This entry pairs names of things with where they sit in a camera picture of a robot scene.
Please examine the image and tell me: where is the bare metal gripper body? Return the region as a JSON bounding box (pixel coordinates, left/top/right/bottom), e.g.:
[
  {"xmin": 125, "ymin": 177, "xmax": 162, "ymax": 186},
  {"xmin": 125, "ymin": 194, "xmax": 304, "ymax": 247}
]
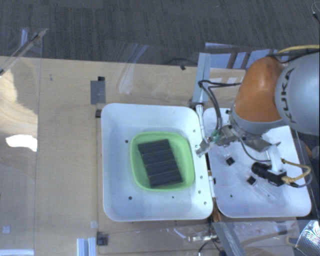
[{"xmin": 211, "ymin": 124, "xmax": 251, "ymax": 148}]

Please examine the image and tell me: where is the green bowl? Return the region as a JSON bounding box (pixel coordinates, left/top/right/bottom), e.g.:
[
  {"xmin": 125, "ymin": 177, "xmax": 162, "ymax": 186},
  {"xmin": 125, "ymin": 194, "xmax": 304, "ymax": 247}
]
[{"xmin": 129, "ymin": 131, "xmax": 196, "ymax": 193}]

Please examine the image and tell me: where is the thin black and white rod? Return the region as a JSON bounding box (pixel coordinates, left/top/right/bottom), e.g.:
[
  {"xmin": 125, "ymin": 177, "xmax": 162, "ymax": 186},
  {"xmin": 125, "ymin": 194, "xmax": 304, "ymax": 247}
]
[{"xmin": 196, "ymin": 104, "xmax": 217, "ymax": 201}]

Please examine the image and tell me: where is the clear plastic bottle black cap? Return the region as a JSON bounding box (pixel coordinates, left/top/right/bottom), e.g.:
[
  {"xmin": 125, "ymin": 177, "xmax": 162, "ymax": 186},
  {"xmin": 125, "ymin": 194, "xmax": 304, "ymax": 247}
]
[
  {"xmin": 221, "ymin": 147, "xmax": 236, "ymax": 166},
  {"xmin": 246, "ymin": 175, "xmax": 277, "ymax": 200}
]

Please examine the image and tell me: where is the black ribbed rectangular block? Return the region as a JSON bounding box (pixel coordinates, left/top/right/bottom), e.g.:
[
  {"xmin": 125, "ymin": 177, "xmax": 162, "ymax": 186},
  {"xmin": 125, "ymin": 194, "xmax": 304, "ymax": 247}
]
[{"xmin": 137, "ymin": 138, "xmax": 184, "ymax": 189}]

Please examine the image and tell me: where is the white plastic tray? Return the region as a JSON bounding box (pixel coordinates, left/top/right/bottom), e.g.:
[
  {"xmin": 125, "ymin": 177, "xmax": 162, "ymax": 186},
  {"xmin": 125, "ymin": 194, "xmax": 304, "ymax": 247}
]
[
  {"xmin": 100, "ymin": 102, "xmax": 214, "ymax": 223},
  {"xmin": 202, "ymin": 107, "xmax": 313, "ymax": 219}
]

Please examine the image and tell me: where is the black cylinder on white bracket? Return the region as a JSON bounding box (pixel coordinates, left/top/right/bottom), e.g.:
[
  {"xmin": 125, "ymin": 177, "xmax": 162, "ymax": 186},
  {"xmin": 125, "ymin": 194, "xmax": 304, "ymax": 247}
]
[{"xmin": 250, "ymin": 145, "xmax": 288, "ymax": 187}]

